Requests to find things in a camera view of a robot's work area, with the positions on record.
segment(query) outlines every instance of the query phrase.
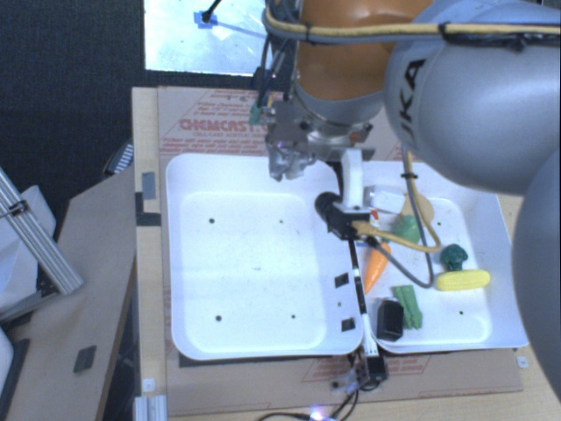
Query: toy carrot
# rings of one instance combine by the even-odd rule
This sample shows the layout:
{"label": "toy carrot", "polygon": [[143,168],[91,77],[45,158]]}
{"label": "toy carrot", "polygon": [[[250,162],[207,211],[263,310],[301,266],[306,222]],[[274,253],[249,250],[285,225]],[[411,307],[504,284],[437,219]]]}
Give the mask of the toy carrot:
{"label": "toy carrot", "polygon": [[[387,242],[381,242],[380,246],[384,248],[386,252],[388,253],[392,252]],[[378,278],[381,276],[382,271],[384,271],[386,265],[387,265],[386,256],[374,248],[370,253],[370,259],[368,260],[368,265],[366,266],[366,273],[364,279],[365,293],[368,293],[371,290],[371,288],[374,286],[376,281],[378,281]]]}

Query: wooden table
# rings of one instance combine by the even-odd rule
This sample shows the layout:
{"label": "wooden table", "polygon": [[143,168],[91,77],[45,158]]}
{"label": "wooden table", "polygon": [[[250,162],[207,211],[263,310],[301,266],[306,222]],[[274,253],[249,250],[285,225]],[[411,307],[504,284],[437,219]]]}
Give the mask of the wooden table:
{"label": "wooden table", "polygon": [[[158,98],[156,89],[133,90],[133,134],[135,145],[135,192],[142,195],[143,175],[155,174],[155,194],[149,199],[137,201],[137,211],[146,217],[146,223],[137,229],[137,273],[140,333],[140,373],[143,380],[143,396],[167,393],[164,301],[161,265],[161,228],[150,223],[150,214],[160,213],[159,181],[159,131]],[[514,222],[521,198],[502,196],[501,207],[512,236]],[[561,404],[551,390],[543,371],[536,362],[531,347],[524,347],[517,355],[527,358],[529,366],[521,369],[524,391],[482,396],[433,398],[386,403],[359,403],[351,420],[422,420],[446,421],[561,419]],[[308,412],[307,409],[296,410]],[[171,417],[173,421],[195,420],[251,420],[266,411],[228,414]]]}

